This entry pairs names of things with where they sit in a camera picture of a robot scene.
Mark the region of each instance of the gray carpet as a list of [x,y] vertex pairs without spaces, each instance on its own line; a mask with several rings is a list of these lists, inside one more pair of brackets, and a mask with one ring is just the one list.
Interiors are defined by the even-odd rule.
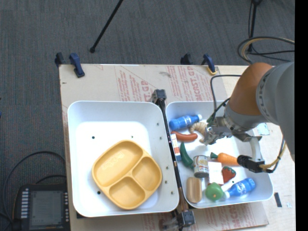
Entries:
[[[119,0],[0,0],[0,212],[12,214],[20,186],[65,174],[62,110],[55,56],[77,53],[82,64],[180,64],[190,53],[201,64],[248,65],[237,54],[249,38],[251,0],[124,0],[94,44]],[[295,0],[263,0],[254,36],[295,39]],[[294,50],[278,40],[253,44],[257,52]],[[294,52],[251,56],[272,65],[293,61]],[[44,183],[63,182],[62,177]],[[8,225],[0,215],[0,230]]]

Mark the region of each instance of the blue water bottle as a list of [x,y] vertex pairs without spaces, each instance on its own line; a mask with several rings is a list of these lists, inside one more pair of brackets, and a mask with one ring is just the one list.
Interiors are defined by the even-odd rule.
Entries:
[[202,120],[202,116],[199,115],[185,115],[177,119],[172,119],[169,121],[169,126],[172,131],[177,131],[181,128],[187,128],[195,122]]
[[256,183],[252,178],[246,178],[233,184],[228,190],[224,192],[225,199],[231,196],[242,196],[256,188]]

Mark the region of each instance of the yellow plate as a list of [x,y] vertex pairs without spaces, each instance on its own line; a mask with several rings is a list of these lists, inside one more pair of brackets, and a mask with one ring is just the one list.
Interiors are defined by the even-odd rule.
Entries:
[[122,209],[135,209],[159,187],[159,165],[133,141],[123,140],[107,149],[92,167],[92,176],[103,193]]

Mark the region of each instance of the cucumber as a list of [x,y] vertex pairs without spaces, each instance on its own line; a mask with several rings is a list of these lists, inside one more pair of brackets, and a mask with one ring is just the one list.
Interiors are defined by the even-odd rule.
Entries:
[[180,154],[181,154],[183,164],[186,167],[193,168],[193,160],[188,156],[184,142],[181,143]]

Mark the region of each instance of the black electronic device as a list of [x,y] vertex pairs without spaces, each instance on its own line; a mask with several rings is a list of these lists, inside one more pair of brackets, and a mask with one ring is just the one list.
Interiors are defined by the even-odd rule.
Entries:
[[12,230],[70,231],[66,183],[22,186],[14,204]]

